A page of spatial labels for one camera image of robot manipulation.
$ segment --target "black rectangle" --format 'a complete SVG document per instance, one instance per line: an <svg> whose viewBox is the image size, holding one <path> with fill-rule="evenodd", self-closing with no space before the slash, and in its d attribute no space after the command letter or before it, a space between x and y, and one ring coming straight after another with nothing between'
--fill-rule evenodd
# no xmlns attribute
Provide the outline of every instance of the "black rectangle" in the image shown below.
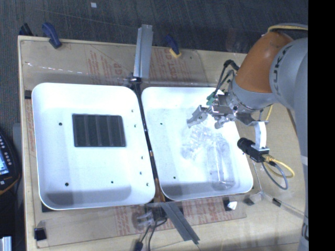
<svg viewBox="0 0 335 251"><path fill-rule="evenodd" d="M72 115L76 147L125 147L125 132L121 116Z"/></svg>

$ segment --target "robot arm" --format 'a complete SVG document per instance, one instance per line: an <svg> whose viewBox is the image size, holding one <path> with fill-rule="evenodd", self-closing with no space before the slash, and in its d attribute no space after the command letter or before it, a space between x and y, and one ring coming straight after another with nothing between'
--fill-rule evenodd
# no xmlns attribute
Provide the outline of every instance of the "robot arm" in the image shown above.
<svg viewBox="0 0 335 251"><path fill-rule="evenodd" d="M306 26L298 28L307 30ZM228 91L223 95L214 94L214 100L209 107L199 105L187 121L190 127L211 115L216 120L217 129L229 121L240 121L247 126L254 126L256 143L241 139L238 146L252 159L262 162L263 154L269 152L265 146L266 122L254 120L252 114L277 102L294 111L306 188L305 219L299 251L309 250L307 63L307 38L293 40L282 32L270 30L251 48L230 82Z"/></svg>

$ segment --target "white tray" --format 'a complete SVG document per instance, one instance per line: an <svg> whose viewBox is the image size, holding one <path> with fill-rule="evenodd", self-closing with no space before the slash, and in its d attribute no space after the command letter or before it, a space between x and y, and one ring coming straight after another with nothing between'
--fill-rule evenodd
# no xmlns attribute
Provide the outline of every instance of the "white tray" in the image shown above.
<svg viewBox="0 0 335 251"><path fill-rule="evenodd" d="M149 87L142 93L158 178L163 193L171 200L245 193L253 186L247 158L237 147L240 137L234 122L225 123L217 130L213 117L208 116L198 125L207 127L212 134L221 134L228 142L235 182L231 188L217 190L212 187L203 148L193 156L187 153L191 133L197 126L188 128L186 119L192 117L199 104L206 106L206 97L213 91L214 88L206 87Z"/></svg>
<svg viewBox="0 0 335 251"><path fill-rule="evenodd" d="M138 100L120 86L42 83L32 91L38 183L54 210L144 204L155 193ZM119 115L125 147L75 147L72 114Z"/></svg>

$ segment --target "control panel screen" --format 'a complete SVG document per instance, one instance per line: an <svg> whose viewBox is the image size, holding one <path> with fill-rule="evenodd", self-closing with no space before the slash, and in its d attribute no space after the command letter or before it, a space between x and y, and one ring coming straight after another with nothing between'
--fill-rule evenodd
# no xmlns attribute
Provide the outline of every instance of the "control panel screen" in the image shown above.
<svg viewBox="0 0 335 251"><path fill-rule="evenodd" d="M4 175L4 174L8 174L9 170L7 168L5 159L2 155L2 153L0 152L0 175Z"/></svg>

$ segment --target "clear plastic object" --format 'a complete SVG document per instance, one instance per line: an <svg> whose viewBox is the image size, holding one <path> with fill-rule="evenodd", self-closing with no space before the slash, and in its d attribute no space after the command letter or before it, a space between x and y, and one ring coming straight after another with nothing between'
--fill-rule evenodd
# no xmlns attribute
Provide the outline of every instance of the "clear plastic object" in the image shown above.
<svg viewBox="0 0 335 251"><path fill-rule="evenodd" d="M215 190L226 190L234 186L228 142L217 134L207 142L207 169L211 186Z"/></svg>

